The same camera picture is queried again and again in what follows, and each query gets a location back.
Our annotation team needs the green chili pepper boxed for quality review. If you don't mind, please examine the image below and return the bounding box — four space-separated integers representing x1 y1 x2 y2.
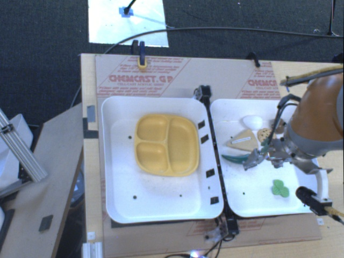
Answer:
220 153 251 164

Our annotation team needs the yellow divided plate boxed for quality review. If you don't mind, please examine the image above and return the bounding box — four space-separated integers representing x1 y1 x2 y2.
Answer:
134 113 200 178

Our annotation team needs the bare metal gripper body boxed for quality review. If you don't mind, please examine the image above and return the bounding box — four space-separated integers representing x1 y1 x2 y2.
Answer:
264 137 299 166

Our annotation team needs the beige cheese wedge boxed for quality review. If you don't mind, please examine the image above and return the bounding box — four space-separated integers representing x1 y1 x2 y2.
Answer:
225 128 260 153

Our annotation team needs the black block with thin wires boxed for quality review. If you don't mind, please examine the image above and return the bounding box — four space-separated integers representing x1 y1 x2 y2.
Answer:
193 84 213 101
225 216 240 237

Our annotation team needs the white egg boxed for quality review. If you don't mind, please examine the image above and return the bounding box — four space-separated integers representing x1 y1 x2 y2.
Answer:
242 114 263 130

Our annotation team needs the white plastic tray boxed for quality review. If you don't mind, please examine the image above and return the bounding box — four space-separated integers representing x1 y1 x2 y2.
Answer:
210 98 321 218
101 95 225 224

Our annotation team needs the black cylinder on white bracket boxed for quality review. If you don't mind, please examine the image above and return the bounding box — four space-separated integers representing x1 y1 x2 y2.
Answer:
295 168 334 216

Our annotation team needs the tan chocolate chip biscuit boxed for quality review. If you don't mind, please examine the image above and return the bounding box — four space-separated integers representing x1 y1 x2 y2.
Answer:
256 127 273 142

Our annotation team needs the green lettuce leaf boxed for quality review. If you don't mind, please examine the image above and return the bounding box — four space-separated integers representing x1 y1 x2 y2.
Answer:
271 179 290 198

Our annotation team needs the brown cardboard board red print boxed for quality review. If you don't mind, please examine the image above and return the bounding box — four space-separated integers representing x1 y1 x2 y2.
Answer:
95 54 323 258

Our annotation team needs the thin black rod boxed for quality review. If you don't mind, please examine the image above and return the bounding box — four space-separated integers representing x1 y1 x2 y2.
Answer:
203 97 233 221

